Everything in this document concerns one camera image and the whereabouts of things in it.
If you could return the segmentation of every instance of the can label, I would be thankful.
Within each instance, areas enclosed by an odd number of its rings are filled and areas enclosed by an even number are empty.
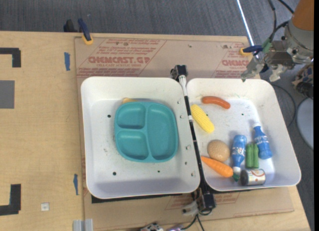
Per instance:
[[[266,181],[263,169],[242,170],[240,181],[243,186],[263,185]]]

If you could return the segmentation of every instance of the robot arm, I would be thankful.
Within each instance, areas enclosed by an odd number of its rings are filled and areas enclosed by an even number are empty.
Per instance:
[[[314,56],[315,0],[300,0],[291,19],[285,24],[282,40],[274,40],[259,58],[257,55],[242,73],[243,81],[254,77],[267,67],[272,69],[271,81],[280,79],[280,74],[293,69],[295,64],[310,64]]]

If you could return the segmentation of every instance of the blue bottle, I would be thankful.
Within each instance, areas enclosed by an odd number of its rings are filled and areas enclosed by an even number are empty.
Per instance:
[[[254,124],[254,130],[255,130],[254,140],[259,149],[258,157],[260,159],[271,158],[273,156],[273,153],[270,150],[268,138],[266,134],[264,134],[264,132],[261,130],[261,126],[259,123]]]
[[[233,160],[233,172],[235,181],[240,177],[240,165],[245,159],[247,138],[244,135],[236,135],[233,141],[231,157]]]

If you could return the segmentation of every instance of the teal plate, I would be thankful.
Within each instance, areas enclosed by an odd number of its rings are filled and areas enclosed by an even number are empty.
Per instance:
[[[160,163],[177,152],[176,119],[172,110],[163,104],[122,104],[116,111],[114,127],[117,150],[128,160]]]

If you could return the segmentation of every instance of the orange carrot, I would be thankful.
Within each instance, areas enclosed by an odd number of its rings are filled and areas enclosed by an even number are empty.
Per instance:
[[[215,172],[217,172],[218,174],[226,178],[232,177],[234,174],[233,169],[230,166],[220,161],[217,161],[208,157],[204,157],[204,156],[201,156],[201,160],[205,164],[207,164],[210,168],[212,168]]]
[[[227,101],[225,101],[222,98],[219,98],[217,96],[205,96],[201,99],[201,102],[205,103],[205,104],[209,104],[209,103],[217,104],[217,105],[223,107],[224,109],[230,108],[229,102],[227,102]]]

